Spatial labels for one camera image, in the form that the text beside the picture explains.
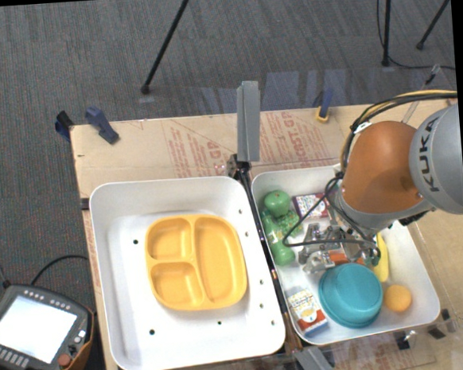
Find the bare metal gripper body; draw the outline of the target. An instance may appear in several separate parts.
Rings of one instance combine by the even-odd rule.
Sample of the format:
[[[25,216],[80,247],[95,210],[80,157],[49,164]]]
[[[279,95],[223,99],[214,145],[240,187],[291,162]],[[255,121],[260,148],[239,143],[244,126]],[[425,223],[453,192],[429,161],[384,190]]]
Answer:
[[[341,228],[328,227],[322,232],[322,246],[335,265],[358,263],[376,267],[381,260],[380,247],[376,240],[350,234]]]

